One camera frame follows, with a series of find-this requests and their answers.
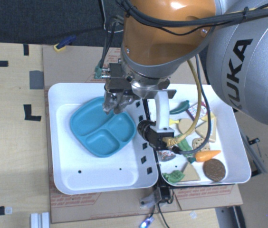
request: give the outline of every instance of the connector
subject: connector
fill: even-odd
[[[102,78],[101,74],[102,74],[102,68],[100,67],[100,61],[99,61],[97,66],[95,67],[94,78],[95,79],[101,79]]]
[[[181,149],[176,145],[168,146],[167,149],[175,154],[181,154]]]
[[[63,39],[62,41],[60,41],[58,44],[54,45],[54,50],[56,52],[63,51],[66,48],[67,45],[70,45],[75,40],[76,40],[75,35],[69,36],[69,37]]]

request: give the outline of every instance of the yellow cable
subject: yellow cable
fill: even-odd
[[[190,59],[187,61],[189,64],[189,67],[191,69],[191,72],[193,74],[194,80],[195,80],[195,84],[197,87],[197,94],[198,94],[198,100],[197,100],[197,111],[196,111],[196,116],[195,119],[192,123],[192,125],[190,126],[190,128],[182,135],[171,138],[171,137],[166,137],[163,138],[163,141],[167,143],[167,147],[169,146],[173,146],[176,145],[178,143],[180,143],[182,140],[184,140],[189,134],[191,134],[194,130],[195,130],[195,126],[200,118],[200,113],[201,113],[201,85],[199,82],[199,79],[197,77],[197,74],[195,72],[194,66],[192,64],[192,62],[190,61]]]
[[[248,11],[253,11],[253,10],[256,10],[257,8],[251,8],[251,9],[249,9]],[[236,11],[236,12],[231,12],[231,13],[241,13],[241,12],[244,12],[243,10],[241,10],[241,11]]]

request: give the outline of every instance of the white tray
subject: white tray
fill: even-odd
[[[180,102],[189,100],[190,106],[197,104],[196,85],[176,85],[171,84],[169,89],[176,89],[177,92],[173,99],[169,101],[170,109],[176,108]],[[247,154],[239,133],[239,128],[234,116],[232,107],[225,104],[213,91],[210,85],[203,85],[205,95],[208,99],[211,111],[217,117],[216,142],[210,142],[211,150],[221,150],[221,153],[214,158],[219,159],[226,168],[225,178],[220,182],[213,182],[208,179],[202,170],[203,163],[194,162],[193,166],[199,174],[200,181],[186,181],[181,184],[171,184],[173,186],[200,186],[200,185],[220,185],[247,182],[251,177],[251,169]],[[150,118],[156,120],[156,107],[154,100],[148,100]],[[171,119],[179,120],[189,118],[186,112],[170,115]],[[171,125],[175,130],[174,136],[180,134],[176,125]],[[197,133],[189,135],[186,140],[191,144],[194,138],[200,137]],[[174,170],[182,171],[187,163],[183,155],[177,155],[170,161],[160,161],[161,173],[171,173]]]
[[[48,92],[54,182],[65,194],[147,188],[158,179],[153,149],[136,136],[119,152],[99,158],[77,140],[70,129],[70,118],[84,103],[104,96],[101,83],[60,83]],[[126,111],[136,126],[143,116],[141,101]]]

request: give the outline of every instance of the kuka logo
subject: kuka logo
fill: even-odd
[[[242,109],[242,105],[240,103],[239,78],[237,77],[237,74],[242,69],[242,65],[245,59],[244,52],[247,46],[251,44],[251,42],[252,42],[252,39],[247,39],[247,40],[238,40],[235,43],[233,52],[238,57],[238,59],[241,60],[241,64],[239,64],[237,67],[234,67],[231,58],[229,60],[230,73],[227,73],[227,79],[229,79],[230,82],[227,80],[227,87],[233,90],[234,94],[232,95],[228,94],[228,96],[229,96],[229,100],[234,104],[234,106],[240,110]]]

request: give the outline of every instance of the toy carrot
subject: toy carrot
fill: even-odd
[[[194,157],[188,157],[188,161],[190,163],[205,162],[205,161],[212,159],[214,156],[216,156],[220,152],[221,152],[220,150],[200,151],[200,152],[197,152]]]

